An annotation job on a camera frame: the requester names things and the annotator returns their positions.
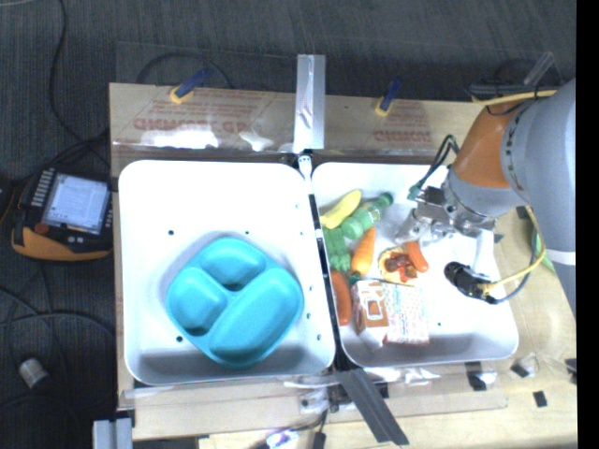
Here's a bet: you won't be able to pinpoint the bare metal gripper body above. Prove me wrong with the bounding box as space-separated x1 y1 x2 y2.
412 185 498 243

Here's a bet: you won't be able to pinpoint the orange-red sausage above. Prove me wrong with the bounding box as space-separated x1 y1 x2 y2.
404 239 430 274

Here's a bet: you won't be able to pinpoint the yellow pizza slice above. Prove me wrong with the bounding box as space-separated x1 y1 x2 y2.
377 246 418 283

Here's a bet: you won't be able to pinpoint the green plastic bottle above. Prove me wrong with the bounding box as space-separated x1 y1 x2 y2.
340 192 394 240

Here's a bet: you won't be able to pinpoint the orange carrot with green top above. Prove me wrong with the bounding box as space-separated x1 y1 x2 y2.
348 225 378 285

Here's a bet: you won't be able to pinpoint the yellow banana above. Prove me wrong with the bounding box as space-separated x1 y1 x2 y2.
319 188 364 230

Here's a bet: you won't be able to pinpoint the green grapes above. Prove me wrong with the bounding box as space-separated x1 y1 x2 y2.
322 226 353 273

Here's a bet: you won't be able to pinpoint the brown and white printed carton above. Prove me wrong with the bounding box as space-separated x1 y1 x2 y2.
350 278 431 348

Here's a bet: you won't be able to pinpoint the plain orange carrot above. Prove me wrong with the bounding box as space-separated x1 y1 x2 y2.
329 268 353 326

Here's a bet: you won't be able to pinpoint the white plastic tray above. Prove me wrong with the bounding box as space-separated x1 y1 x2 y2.
117 159 337 386
311 161 519 369

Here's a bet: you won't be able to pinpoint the blue divided plate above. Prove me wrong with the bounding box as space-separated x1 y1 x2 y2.
165 236 305 369

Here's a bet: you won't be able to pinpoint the brown cardboard board red print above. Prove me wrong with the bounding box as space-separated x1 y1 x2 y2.
108 81 516 442

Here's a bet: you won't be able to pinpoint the small silver metal can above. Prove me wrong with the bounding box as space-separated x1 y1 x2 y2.
18 356 51 389

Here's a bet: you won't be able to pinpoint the black cylinder on white bracket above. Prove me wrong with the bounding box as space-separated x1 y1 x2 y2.
443 229 498 301

